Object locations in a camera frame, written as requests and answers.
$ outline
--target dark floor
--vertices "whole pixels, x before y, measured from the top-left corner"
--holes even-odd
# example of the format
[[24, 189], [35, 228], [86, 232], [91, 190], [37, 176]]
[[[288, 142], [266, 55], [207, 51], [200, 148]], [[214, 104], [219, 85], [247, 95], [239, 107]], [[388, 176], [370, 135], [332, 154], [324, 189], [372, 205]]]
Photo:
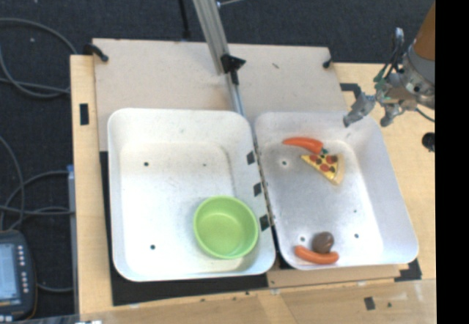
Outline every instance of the dark floor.
[[[337, 62], [385, 62], [391, 34], [403, 28], [410, 42], [434, 0], [250, 0], [221, 8], [230, 43], [327, 46]], [[193, 41], [203, 41], [191, 3], [185, 0]], [[25, 18], [63, 34], [81, 52], [93, 37], [180, 40], [177, 0], [0, 0], [0, 18]], [[71, 52], [51, 34], [0, 21], [5, 65], [19, 81], [66, 88]], [[0, 83], [0, 136], [11, 146], [25, 180], [73, 164], [70, 99], [37, 100]], [[18, 186], [10, 155], [0, 145], [0, 203]], [[19, 205], [19, 197], [12, 203]], [[26, 207], [68, 206], [64, 176], [26, 189]], [[9, 216], [6, 226], [18, 217]], [[70, 227], [66, 216], [29, 218], [22, 227], [38, 281], [72, 283]], [[71, 294], [40, 290], [36, 317], [73, 313]]]

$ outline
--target metal pole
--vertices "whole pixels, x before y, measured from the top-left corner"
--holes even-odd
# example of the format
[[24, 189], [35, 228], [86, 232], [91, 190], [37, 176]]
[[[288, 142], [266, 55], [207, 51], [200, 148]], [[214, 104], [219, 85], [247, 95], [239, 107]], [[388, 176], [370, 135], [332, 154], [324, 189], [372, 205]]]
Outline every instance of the metal pole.
[[[221, 57], [229, 54], [228, 43], [224, 28], [221, 24], [220, 14], [216, 0], [192, 0], [196, 8], [199, 22], [204, 32], [205, 40], [209, 45], [213, 64], [218, 74], [225, 73]], [[241, 102], [238, 86], [233, 83], [230, 75], [226, 76], [232, 103], [235, 111], [244, 116], [244, 108]]]
[[68, 201], [69, 208], [73, 214], [70, 216], [70, 235], [72, 248], [72, 276], [73, 276], [73, 303], [75, 313], [80, 312], [78, 302], [78, 247], [76, 240], [76, 205], [75, 205], [75, 171], [73, 165], [67, 167], [68, 170]]
[[217, 7], [220, 9], [222, 6], [226, 6], [228, 4], [236, 4], [242, 1], [247, 1], [247, 0], [229, 0], [229, 1], [224, 1], [224, 2], [217, 1]]

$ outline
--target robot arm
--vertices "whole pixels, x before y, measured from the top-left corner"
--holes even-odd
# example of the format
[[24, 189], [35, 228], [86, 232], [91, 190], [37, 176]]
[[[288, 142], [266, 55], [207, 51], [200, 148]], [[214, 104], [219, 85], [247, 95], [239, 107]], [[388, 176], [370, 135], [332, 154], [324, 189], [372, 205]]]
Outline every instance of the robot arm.
[[375, 95], [362, 92], [357, 96], [352, 110], [344, 117], [345, 126], [365, 117], [376, 103], [385, 109], [380, 121], [383, 127], [406, 111], [420, 111], [418, 105], [435, 109], [435, 5], [436, 2], [406, 51], [404, 32], [396, 29], [391, 60], [374, 78]]

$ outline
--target toy pizza slice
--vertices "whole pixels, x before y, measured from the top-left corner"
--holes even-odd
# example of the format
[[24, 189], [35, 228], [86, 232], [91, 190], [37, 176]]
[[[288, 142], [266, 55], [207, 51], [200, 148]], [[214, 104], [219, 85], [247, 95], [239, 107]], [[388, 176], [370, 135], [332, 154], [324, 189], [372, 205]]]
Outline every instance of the toy pizza slice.
[[344, 156], [340, 153], [337, 155], [330, 153], [301, 155], [301, 158], [334, 185], [338, 185], [344, 178]]

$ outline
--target toy sausage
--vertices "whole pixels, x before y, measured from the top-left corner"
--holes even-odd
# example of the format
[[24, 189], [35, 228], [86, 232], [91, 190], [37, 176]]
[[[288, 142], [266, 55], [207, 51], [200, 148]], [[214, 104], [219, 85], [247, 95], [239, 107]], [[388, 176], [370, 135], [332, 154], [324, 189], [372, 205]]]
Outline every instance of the toy sausage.
[[322, 151], [323, 143], [319, 140], [313, 138], [306, 138], [306, 137], [296, 137], [296, 138], [289, 138], [283, 141], [283, 144], [286, 145], [294, 145], [296, 147], [302, 147], [307, 149], [310, 152], [316, 153], [319, 155]]
[[295, 255], [300, 259], [307, 262], [313, 262], [315, 264], [333, 264], [339, 260], [339, 254], [335, 251], [328, 252], [327, 254], [320, 254], [308, 250], [305, 246], [296, 246]]

